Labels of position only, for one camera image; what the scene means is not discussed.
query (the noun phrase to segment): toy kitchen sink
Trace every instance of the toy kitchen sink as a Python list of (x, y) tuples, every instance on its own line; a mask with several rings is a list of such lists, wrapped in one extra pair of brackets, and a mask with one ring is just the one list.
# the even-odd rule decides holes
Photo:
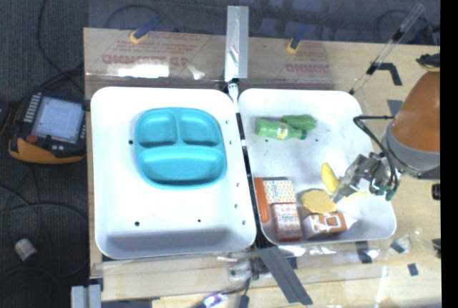
[[(250, 175), (233, 102), (224, 92), (105, 87), (94, 94), (94, 227), (105, 256), (242, 251), (258, 229), (282, 244), (272, 217), (257, 223), (250, 177), (287, 178), (298, 195), (324, 189), (322, 163), (344, 174), (358, 154), (372, 151), (369, 137), (352, 122), (361, 108), (346, 92), (251, 88), (241, 92), (238, 106)], [(304, 113), (317, 120), (304, 140), (255, 133), (259, 118)], [(320, 243), (385, 239), (396, 228), (392, 206), (382, 197), (357, 198), (340, 211), (357, 222)], [(317, 242), (303, 237), (292, 243)]]

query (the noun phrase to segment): wire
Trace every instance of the wire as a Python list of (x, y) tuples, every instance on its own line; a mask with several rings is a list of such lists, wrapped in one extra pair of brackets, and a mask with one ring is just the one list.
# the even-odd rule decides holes
[(251, 278), (249, 277), (246, 281), (246, 288), (245, 288), (245, 291), (243, 292), (243, 295), (246, 296), (246, 294), (248, 293), (248, 289), (250, 288), (250, 283), (251, 283)]
[[(31, 170), (31, 172), (32, 172), (32, 176), (33, 176), (33, 179), (34, 179), (34, 182), (35, 182), (35, 175), (34, 175), (32, 170)], [(13, 213), (13, 212), (16, 212), (16, 211), (31, 209), (39, 217), (39, 221), (40, 221), (41, 218), (40, 218), (40, 215), (36, 212), (36, 209), (54, 208), (54, 209), (65, 210), (65, 211), (68, 211), (70, 213), (73, 213), (77, 218), (79, 218), (81, 221), (83, 221), (85, 226), (87, 226), (87, 224), (88, 224), (87, 217), (84, 214), (80, 213), (78, 210), (76, 210), (76, 209), (74, 209), (74, 208), (72, 208), (70, 206), (62, 205), (62, 204), (59, 204), (59, 203), (40, 203), (39, 201), (37, 201), (37, 203), (29, 203), (25, 198), (23, 198), (18, 193), (14, 192), (13, 190), (11, 190), (10, 188), (6, 187), (5, 185), (3, 185), (1, 183), (0, 183), (0, 191), (8, 193), (10, 196), (13, 196), (15, 198), (18, 198), (24, 204), (23, 206), (17, 206), (15, 208), (8, 208), (6, 210), (2, 210), (2, 211), (0, 211), (0, 216), (3, 216), (3, 215), (8, 216), (10, 213)], [(51, 243), (49, 241), (49, 236), (47, 235), (47, 233), (45, 233), (45, 237), (46, 237), (46, 240), (47, 240), (47, 245), (48, 245), (48, 247), (50, 247)], [(86, 269), (87, 266), (88, 266), (88, 263), (89, 263), (89, 258), (85, 259), (84, 262), (80, 266), (75, 268), (74, 270), (72, 270), (70, 272), (67, 272), (66, 274), (56, 275), (56, 278), (57, 279), (63, 279), (63, 278), (67, 278), (67, 277), (70, 277), (72, 275), (75, 275), (77, 272), (79, 272), (79, 271), (81, 271), (83, 269)]]
[[(34, 172), (34, 166), (32, 165), (29, 165), (29, 170), (30, 170), (30, 174), (31, 174), (31, 179), (32, 179), (32, 183), (34, 185), (34, 193), (35, 193), (35, 199), (36, 199), (36, 203), (41, 203), (41, 199), (40, 199), (40, 192), (39, 192), (39, 189), (38, 189), (38, 183), (36, 181), (36, 176), (35, 176), (35, 172)], [(42, 215), (37, 213), (37, 215), (39, 215), (39, 219), (40, 219), (40, 223), (42, 223), (43, 225), (43, 234), (44, 234), (44, 239), (46, 241), (46, 244), (48, 246), (48, 259), (49, 261), (52, 260), (52, 246), (51, 246), (51, 239), (49, 238), (49, 234), (48, 234), (48, 231), (46, 229), (46, 225), (44, 224), (44, 222), (42, 221)]]
[(80, 63), (74, 69), (70, 69), (70, 70), (67, 70), (67, 71), (62, 71), (59, 74), (56, 74), (53, 77), (50, 77), (45, 82), (43, 82), (41, 85), (39, 85), (38, 88), (48, 89), (52, 85), (55, 85), (55, 84), (61, 82), (62, 80), (65, 80), (66, 78), (70, 77), (70, 75), (72, 75), (72, 74), (83, 72), (82, 65), (83, 65), (83, 63)]
[(122, 6), (116, 10), (114, 10), (108, 17), (107, 17), (107, 20), (105, 20), (105, 23), (103, 24), (103, 27), (104, 28), (109, 28), (109, 25), (112, 21), (112, 19), (120, 12), (124, 11), (124, 10), (128, 10), (128, 9), (147, 9), (147, 10), (150, 10), (154, 13), (156, 13), (157, 15), (159, 15), (161, 18), (163, 18), (166, 22), (168, 22), (171, 26), (172, 26), (172, 32), (179, 32), (179, 30), (177, 28), (175, 28), (175, 24), (173, 23), (172, 20), (170, 20), (168, 17), (166, 17), (164, 14), (162, 14), (161, 12), (159, 12), (158, 10), (156, 10), (155, 8), (153, 8), (152, 6), (149, 6), (149, 5), (145, 5), (145, 4), (128, 4), (128, 5), (125, 5), (125, 6)]
[[(6, 202), (6, 209), (9, 210), (11, 208), (11, 202), (13, 200), (13, 198), (17, 198), (19, 199), (23, 204), (25, 205), (29, 205), (29, 202), (21, 197), (18, 193), (14, 192), (13, 190), (10, 190), (9, 188), (7, 188), (6, 186), (3, 186), (2, 184), (0, 184), (0, 189), (3, 191), (3, 192), (6, 192), (9, 194), (9, 198)], [(36, 217), (37, 217), (37, 232), (36, 232), (36, 235), (34, 236), (34, 239), (35, 240), (38, 240), (39, 238), (39, 233), (42, 229), (42, 218), (40, 217), (40, 215), (34, 211)], [(8, 221), (9, 221), (9, 215), (7, 214), (6, 215), (6, 218), (4, 219), (4, 227), (6, 229), (6, 233), (10, 236), (10, 242), (12, 245), (14, 245), (15, 241), (11, 238), (11, 232), (10, 232), (10, 229), (9, 229), (9, 224), (8, 224)]]
[(376, 142), (378, 147), (381, 149), (381, 151), (386, 156), (386, 159), (388, 160), (388, 164), (389, 164), (389, 169), (390, 169), (389, 184), (392, 185), (392, 190), (396, 191), (399, 186), (399, 179), (396, 174), (396, 170), (394, 168), (391, 154), (390, 152), (386, 151), (386, 148), (382, 145), (379, 139), (372, 133), (372, 131), (370, 131), (370, 129), (366, 126), (366, 124), (361, 121), (361, 120), (392, 120), (393, 118), (394, 118), (393, 116), (356, 116), (353, 119), (353, 122), (355, 123), (356, 126), (362, 129), (364, 133), (366, 133), (373, 141)]
[[(47, 55), (46, 51), (44, 50), (43, 43), (42, 43), (42, 36), (40, 34), (40, 32), (42, 31), (44, 7), (46, 6), (47, 1), (48, 0), (43, 0), (42, 5), (40, 6), (40, 11), (38, 15), (38, 23), (36, 25), (36, 32), (35, 32), (36, 45), (38, 46), (39, 51), (41, 52), (45, 61), (48, 64), (50, 64), (51, 66), (53, 66), (53, 68), (55, 68), (58, 72), (62, 72), (62, 68), (58, 64), (53, 62), (52, 59)], [(72, 78), (70, 78), (70, 82), (74, 84), (80, 92), (84, 92), (84, 90)]]
[(49, 277), (49, 279), (53, 282), (54, 285), (59, 285), (59, 282), (57, 281), (56, 277), (53, 274), (51, 274), (49, 271), (47, 271), (46, 269), (41, 269), (39, 267), (32, 267), (32, 266), (21, 266), (21, 267), (17, 267), (15, 269), (6, 271), (0, 275), (0, 282), (1, 280), (5, 280), (6, 278), (10, 277), (11, 275), (14, 275), (14, 274), (17, 274), (18, 272), (23, 272), (23, 271), (39, 272)]
[[(380, 34), (380, 26), (381, 26), (381, 22), (386, 18), (386, 16), (388, 16), (389, 14), (408, 14), (409, 12), (406, 11), (406, 10), (402, 10), (402, 9), (392, 9), (392, 10), (388, 10), (388, 11), (385, 11), (381, 16), (379, 16), (379, 18), (377, 19), (377, 22), (376, 22), (376, 32)], [(425, 44), (433, 44), (434, 46), (438, 46), (438, 42), (437, 42), (437, 38), (434, 36), (434, 33), (437, 33), (437, 32), (440, 32), (440, 24), (434, 26), (427, 18), (423, 17), (423, 16), (420, 16), (419, 17), (419, 20), (424, 22), (426, 25), (420, 29), (416, 34), (415, 34), (415, 37), (411, 38), (409, 41), (406, 41), (405, 43), (406, 44), (416, 44), (417, 42), (417, 36), (419, 34), (428, 34), (430, 35), (430, 37), (427, 37), (427, 40), (425, 38)]]

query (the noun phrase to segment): yellow clip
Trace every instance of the yellow clip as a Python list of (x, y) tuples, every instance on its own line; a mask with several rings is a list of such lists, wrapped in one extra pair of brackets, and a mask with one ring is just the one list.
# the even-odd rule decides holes
[(289, 52), (289, 53), (296, 53), (299, 49), (299, 46), (301, 45), (301, 43), (299, 42), (298, 45), (296, 46), (296, 48), (293, 48), (291, 47), (292, 43), (294, 41), (294, 38), (291, 38), (288, 42), (288, 46), (286, 47), (286, 50)]
[(144, 41), (147, 37), (148, 37), (148, 34), (145, 34), (144, 36), (141, 36), (140, 38), (135, 38), (134, 37), (134, 34), (136, 33), (137, 31), (134, 30), (131, 34), (130, 34), (130, 41), (132, 43), (135, 43), (135, 44), (139, 44), (141, 41)]

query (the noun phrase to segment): blue divided plate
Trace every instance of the blue divided plate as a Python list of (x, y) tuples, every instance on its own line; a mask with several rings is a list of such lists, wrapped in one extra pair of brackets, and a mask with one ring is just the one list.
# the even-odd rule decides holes
[(160, 188), (211, 186), (227, 169), (218, 122), (193, 108), (143, 113), (135, 126), (135, 156), (142, 177)]

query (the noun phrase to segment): green bottle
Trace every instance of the green bottle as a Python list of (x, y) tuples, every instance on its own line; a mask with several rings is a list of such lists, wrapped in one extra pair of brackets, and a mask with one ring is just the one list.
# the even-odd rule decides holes
[(283, 116), (283, 122), (288, 123), (290, 126), (300, 128), (305, 131), (310, 131), (316, 127), (316, 120), (310, 115), (291, 115)]
[(280, 140), (287, 140), (291, 138), (303, 140), (307, 136), (306, 131), (291, 127), (287, 123), (268, 121), (262, 118), (256, 121), (255, 133), (256, 135), (262, 137)]

